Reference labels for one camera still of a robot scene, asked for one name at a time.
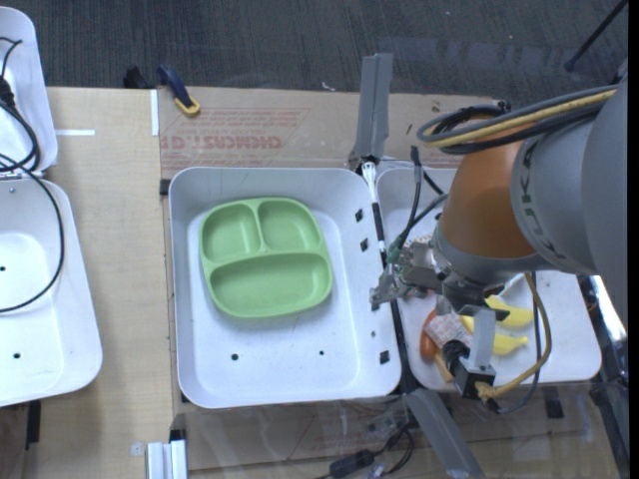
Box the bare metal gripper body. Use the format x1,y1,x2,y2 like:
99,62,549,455
391,239,453,298

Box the white and orange packet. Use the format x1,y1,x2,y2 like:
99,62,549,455
426,311,473,353

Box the tan stick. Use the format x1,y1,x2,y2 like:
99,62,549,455
432,351,456,384

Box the yellow banana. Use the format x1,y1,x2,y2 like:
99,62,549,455
458,314,530,356
483,294,536,329

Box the green divided plate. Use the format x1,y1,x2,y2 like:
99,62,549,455
198,196,334,319

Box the black cylinder on white bracket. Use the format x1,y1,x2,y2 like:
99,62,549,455
440,302,500,400

